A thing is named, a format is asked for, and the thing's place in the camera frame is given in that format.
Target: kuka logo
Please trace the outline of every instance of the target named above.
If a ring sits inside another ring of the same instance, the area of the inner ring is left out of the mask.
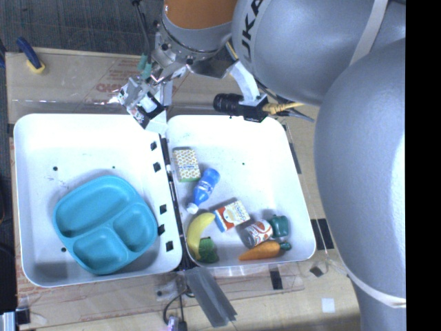
[[[253,10],[254,13],[254,19],[253,21],[249,22],[248,19],[248,14],[247,16],[245,16],[245,29],[242,31],[242,35],[244,38],[242,38],[242,45],[245,47],[245,49],[247,50],[247,55],[244,55],[244,58],[251,63],[251,50],[249,48],[249,42],[251,41],[251,34],[249,33],[249,31],[253,28],[254,26],[254,22],[256,22],[256,17],[259,13],[259,7],[262,4],[264,0],[253,0],[251,2],[251,9]]]

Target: plastic bottle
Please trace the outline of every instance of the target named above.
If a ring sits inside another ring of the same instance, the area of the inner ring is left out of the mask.
[[[193,189],[193,200],[187,206],[189,213],[196,214],[198,212],[199,205],[208,200],[220,178],[221,176],[218,171],[213,168],[208,168],[204,171]]]

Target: toy carrot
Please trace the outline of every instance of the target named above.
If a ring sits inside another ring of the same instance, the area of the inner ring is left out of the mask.
[[[289,250],[291,245],[288,242],[278,243],[275,240],[267,240],[244,252],[239,256],[240,261],[261,260],[276,257],[280,250]]]

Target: white tray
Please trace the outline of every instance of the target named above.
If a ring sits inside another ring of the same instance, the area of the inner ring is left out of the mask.
[[[308,259],[316,249],[305,199],[283,127],[274,119],[262,123],[228,116],[177,116],[167,131],[169,153],[175,147],[195,149],[201,169],[221,175],[209,201],[217,208],[240,199],[255,219],[272,214],[289,217],[293,248],[280,258],[240,262],[245,251],[236,228],[221,233],[215,224],[205,232],[217,247],[218,263],[230,268],[256,263]],[[143,130],[130,115],[30,114],[14,128],[21,258],[25,275],[43,287],[138,277],[172,271],[181,261],[173,201],[159,136]],[[107,276],[85,271],[68,252],[52,226],[52,211],[61,197],[105,174],[131,183],[155,214],[164,233],[140,258]],[[178,205],[187,231],[185,211],[194,183],[179,183]]]
[[[31,282],[54,287],[138,277],[168,272],[181,262],[182,247],[159,137],[144,131],[130,115],[26,115],[14,127],[14,146],[21,259]],[[158,172],[155,163],[161,167]],[[122,270],[97,276],[62,251],[52,212],[67,193],[106,174],[132,184],[165,231],[145,254]],[[164,205],[166,212],[161,214]]]
[[[282,263],[306,260],[315,252],[316,240],[305,198],[298,179],[286,133],[279,122],[266,118],[262,123],[242,117],[196,115],[177,116],[168,123],[169,152],[173,148],[195,150],[201,171],[209,166],[219,171],[220,181],[208,201],[200,206],[213,211],[232,199],[240,199],[253,219],[269,219],[273,214],[289,218],[292,249],[280,257],[260,261],[239,261],[247,250],[239,238],[239,225],[220,232],[215,223],[205,231],[217,247],[219,261],[199,263],[207,268]],[[192,214],[186,212],[194,183],[179,183],[174,173],[184,232]]]

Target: toy banana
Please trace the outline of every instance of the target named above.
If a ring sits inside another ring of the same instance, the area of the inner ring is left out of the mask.
[[[204,229],[214,221],[214,213],[204,212],[193,219],[190,222],[187,231],[187,245],[192,253],[193,257],[196,257],[196,260],[201,258],[199,254],[199,243],[201,241],[201,235]]]

